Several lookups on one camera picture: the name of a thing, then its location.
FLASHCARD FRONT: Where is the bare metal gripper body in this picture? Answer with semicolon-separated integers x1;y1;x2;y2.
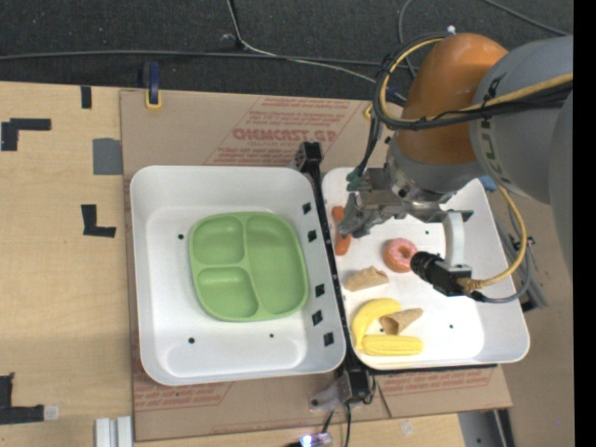
355;167;456;225

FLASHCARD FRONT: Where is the orange carrot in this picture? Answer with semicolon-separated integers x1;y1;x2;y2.
331;205;353;257

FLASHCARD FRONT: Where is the thin black rod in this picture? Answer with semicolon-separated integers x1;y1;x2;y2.
308;168;359;377

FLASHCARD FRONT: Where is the pink doughnut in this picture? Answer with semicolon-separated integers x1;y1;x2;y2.
382;237;419;275

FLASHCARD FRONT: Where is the tan folded taco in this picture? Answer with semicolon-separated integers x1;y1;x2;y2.
343;264;390;293

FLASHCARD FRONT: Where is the green divided plate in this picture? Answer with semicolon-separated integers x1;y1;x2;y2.
187;210;311;323

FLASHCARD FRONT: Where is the yellow banana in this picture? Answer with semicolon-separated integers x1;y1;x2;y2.
350;297;403;351

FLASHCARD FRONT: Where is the tan ice cream cone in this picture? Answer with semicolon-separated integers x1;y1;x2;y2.
378;307;425;336

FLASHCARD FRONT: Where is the yellow corn cob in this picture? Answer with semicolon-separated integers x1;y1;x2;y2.
359;333;426;358

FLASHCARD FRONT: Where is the white plastic tray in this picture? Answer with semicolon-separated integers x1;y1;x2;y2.
320;166;532;372
129;164;348;387

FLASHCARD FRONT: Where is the brown cardboard board red print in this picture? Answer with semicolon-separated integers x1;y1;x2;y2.
118;88;514;442

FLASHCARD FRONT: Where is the black block with thin wires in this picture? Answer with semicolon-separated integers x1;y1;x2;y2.
292;141;324;174
345;369;375;405

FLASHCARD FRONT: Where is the black cylinder on white bracket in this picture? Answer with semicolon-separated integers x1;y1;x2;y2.
409;209;475;298

